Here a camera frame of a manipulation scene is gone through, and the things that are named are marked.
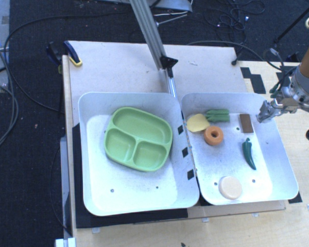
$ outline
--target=robotic hand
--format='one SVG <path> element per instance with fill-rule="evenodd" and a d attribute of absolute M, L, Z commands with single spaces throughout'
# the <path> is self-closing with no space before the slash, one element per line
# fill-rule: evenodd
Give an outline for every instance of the robotic hand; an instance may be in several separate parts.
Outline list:
<path fill-rule="evenodd" d="M 268 122 L 284 113 L 295 113 L 297 109 L 309 112 L 309 48 L 300 65 L 289 70 L 283 79 L 289 73 L 291 73 L 289 86 L 277 89 L 281 83 L 279 82 L 270 91 L 273 100 L 263 102 L 260 113 L 256 116 L 259 122 Z"/>

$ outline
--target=brown donut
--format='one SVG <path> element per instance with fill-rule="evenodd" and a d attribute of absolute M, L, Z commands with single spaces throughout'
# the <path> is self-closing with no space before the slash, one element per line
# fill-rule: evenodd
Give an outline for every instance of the brown donut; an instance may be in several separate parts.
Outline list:
<path fill-rule="evenodd" d="M 204 131 L 204 138 L 207 144 L 216 146 L 223 140 L 223 131 L 218 126 L 209 126 Z"/>

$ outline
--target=brown rectangular block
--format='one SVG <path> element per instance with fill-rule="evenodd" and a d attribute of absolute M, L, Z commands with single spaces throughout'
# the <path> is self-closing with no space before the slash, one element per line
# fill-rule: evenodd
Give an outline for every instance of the brown rectangular block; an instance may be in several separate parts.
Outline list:
<path fill-rule="evenodd" d="M 243 133 L 254 133 L 249 114 L 240 114 L 239 117 L 241 119 Z"/>

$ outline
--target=dark background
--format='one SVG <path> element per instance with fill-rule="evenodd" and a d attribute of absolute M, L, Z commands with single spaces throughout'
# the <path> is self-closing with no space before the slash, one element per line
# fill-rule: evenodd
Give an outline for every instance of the dark background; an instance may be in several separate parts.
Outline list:
<path fill-rule="evenodd" d="M 233 10 L 231 15 L 231 9 L 237 6 L 240 10 Z M 309 0 L 194 0 L 193 13 L 160 25 L 159 32 L 164 44 L 227 40 L 243 43 L 262 56 L 308 7 Z M 54 110 L 62 108 L 62 77 L 46 55 L 49 42 L 53 41 L 61 54 L 65 40 L 144 43 L 130 5 L 100 1 L 10 0 L 10 32 L 30 21 L 59 15 L 70 17 L 27 24 L 9 42 L 9 65 L 16 81 L 33 100 Z M 231 16 L 240 23 L 230 25 Z M 283 60 L 291 56 L 301 60 L 305 54 L 309 30 L 304 22 L 308 17 L 309 13 L 276 45 Z M 170 18 L 161 16 L 156 20 Z M 224 27 L 218 28 L 220 19 Z M 265 57 L 268 61 L 279 60 L 271 53 Z M 246 50 L 240 59 L 259 60 Z M 65 133 L 64 115 L 36 104 L 16 82 L 13 85 L 20 113 L 15 128 L 0 147 L 0 247 L 54 246 L 55 239 L 63 238 L 63 228 L 52 210 L 49 175 L 54 163 L 51 193 L 61 218 L 59 154 L 55 161 L 54 157 Z M 0 136 L 8 127 L 10 114 L 10 97 L 0 94 Z"/>

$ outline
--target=green divided plate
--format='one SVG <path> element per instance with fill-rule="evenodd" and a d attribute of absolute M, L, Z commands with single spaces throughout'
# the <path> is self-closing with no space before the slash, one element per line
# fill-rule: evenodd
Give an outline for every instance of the green divided plate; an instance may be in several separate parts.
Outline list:
<path fill-rule="evenodd" d="M 156 171 L 166 162 L 173 132 L 168 122 L 148 112 L 123 107 L 116 110 L 104 137 L 107 156 L 140 171 Z"/>

